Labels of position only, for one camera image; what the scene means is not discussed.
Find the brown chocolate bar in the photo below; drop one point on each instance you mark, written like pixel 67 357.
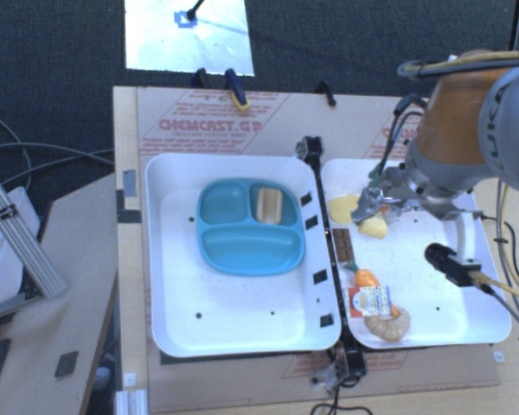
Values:
pixel 343 244

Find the blue divided plate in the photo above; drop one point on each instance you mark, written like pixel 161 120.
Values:
pixel 246 249

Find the thin black and white rod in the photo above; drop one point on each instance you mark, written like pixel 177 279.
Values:
pixel 331 249

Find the white and yellow packet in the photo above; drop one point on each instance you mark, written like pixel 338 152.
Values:
pixel 370 301

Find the black cylinder on white bracket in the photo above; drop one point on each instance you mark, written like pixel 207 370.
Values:
pixel 452 266

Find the orange carrot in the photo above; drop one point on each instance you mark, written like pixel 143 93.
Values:
pixel 367 277

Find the flat yellow round slice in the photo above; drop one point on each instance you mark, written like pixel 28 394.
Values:
pixel 339 209

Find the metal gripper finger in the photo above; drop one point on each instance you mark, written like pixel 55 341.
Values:
pixel 369 202
pixel 393 211

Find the white plastic tray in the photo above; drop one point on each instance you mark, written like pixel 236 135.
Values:
pixel 242 309
pixel 424 301

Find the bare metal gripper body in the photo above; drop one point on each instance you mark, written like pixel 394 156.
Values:
pixel 419 193

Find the beige croissant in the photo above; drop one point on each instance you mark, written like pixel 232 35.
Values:
pixel 389 329

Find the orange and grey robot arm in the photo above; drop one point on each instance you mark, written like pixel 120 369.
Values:
pixel 454 115

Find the brown cardboard board red print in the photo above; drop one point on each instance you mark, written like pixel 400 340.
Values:
pixel 251 387

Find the yellow cheese wedge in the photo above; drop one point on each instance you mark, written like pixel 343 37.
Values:
pixel 374 228

